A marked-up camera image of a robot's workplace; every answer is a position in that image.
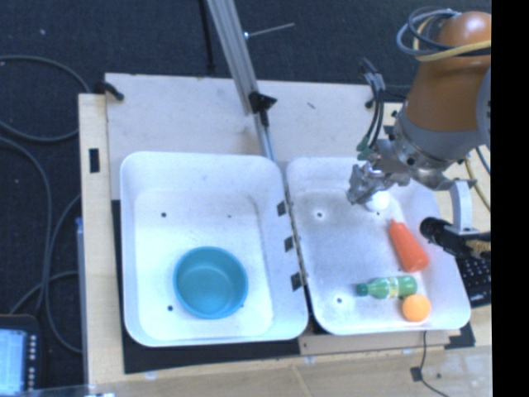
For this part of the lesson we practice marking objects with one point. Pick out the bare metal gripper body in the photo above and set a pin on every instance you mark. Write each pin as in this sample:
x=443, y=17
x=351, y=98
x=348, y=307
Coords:
x=396, y=168

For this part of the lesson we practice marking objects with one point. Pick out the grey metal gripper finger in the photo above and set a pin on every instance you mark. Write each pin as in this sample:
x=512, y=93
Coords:
x=370, y=184
x=354, y=188

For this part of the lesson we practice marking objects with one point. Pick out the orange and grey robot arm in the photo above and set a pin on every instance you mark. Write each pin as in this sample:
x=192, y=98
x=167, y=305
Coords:
x=446, y=93

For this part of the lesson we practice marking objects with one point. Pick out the white ball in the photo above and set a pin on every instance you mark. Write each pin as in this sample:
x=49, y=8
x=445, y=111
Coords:
x=380, y=202

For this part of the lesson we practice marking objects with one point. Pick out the white plastic tray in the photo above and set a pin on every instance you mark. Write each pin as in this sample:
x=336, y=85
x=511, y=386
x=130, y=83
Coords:
x=347, y=246
x=198, y=205

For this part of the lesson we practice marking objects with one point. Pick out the orange bottle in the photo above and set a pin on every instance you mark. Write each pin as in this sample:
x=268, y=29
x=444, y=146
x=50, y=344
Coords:
x=407, y=246

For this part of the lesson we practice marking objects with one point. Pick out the green and yellow bottle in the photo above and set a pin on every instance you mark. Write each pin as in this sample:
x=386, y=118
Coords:
x=390, y=286

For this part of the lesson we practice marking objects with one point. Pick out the orange ball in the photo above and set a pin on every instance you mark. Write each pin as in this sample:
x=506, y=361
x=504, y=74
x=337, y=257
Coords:
x=416, y=307

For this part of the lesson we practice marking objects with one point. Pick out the black keyboard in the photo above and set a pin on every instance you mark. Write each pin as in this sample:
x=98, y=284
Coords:
x=477, y=277

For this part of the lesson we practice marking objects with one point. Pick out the blue bowl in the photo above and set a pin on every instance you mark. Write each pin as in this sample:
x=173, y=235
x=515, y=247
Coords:
x=211, y=281

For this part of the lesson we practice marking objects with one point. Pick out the pale wood board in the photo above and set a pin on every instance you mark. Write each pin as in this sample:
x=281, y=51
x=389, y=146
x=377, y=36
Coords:
x=186, y=118

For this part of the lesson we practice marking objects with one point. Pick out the black cylinder on white bracket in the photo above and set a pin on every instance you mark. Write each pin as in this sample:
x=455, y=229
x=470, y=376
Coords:
x=448, y=234

